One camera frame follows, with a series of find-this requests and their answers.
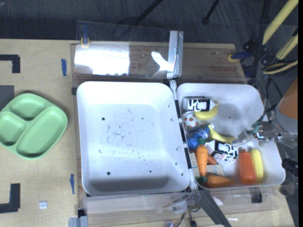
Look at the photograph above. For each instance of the yellow corn cob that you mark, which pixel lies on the yellow corn cob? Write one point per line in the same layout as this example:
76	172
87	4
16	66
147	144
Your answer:
258	165

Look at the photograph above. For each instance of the yellow banana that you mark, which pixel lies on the yellow banana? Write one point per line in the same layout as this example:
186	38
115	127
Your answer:
219	136
208	114

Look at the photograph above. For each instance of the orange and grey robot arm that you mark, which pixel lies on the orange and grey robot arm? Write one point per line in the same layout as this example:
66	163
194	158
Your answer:
289	103

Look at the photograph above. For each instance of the blue bottle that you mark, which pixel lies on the blue bottle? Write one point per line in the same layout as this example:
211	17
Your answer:
196	139

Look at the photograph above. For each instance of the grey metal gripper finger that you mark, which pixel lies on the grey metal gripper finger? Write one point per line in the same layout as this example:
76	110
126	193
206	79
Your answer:
247	133
239	139

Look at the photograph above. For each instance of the orange bottle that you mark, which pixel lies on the orange bottle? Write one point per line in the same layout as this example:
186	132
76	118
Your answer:
246	168

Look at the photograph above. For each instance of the small orange carrot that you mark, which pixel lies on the small orange carrot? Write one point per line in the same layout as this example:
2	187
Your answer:
211	159

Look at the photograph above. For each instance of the white can with strawberry print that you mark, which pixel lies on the white can with strawberry print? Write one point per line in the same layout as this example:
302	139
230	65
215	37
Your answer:
190	122

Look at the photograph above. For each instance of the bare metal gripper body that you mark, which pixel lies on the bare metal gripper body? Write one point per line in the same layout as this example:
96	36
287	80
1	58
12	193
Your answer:
268	129

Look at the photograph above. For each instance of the beige cracker packet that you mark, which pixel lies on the beige cracker packet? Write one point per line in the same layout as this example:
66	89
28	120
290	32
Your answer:
215	170

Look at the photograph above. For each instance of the white plastic tray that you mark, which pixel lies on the white plastic tray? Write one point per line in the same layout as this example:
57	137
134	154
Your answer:
130	138
239	107

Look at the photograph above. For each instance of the black and white carton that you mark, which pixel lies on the black and white carton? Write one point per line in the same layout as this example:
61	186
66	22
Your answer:
227	152
196	104

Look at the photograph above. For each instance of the green divided plate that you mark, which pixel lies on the green divided plate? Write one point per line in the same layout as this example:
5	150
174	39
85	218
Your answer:
35	131

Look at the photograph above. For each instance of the thin black and white rod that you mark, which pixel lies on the thin black and white rod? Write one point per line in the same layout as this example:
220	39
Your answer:
182	131

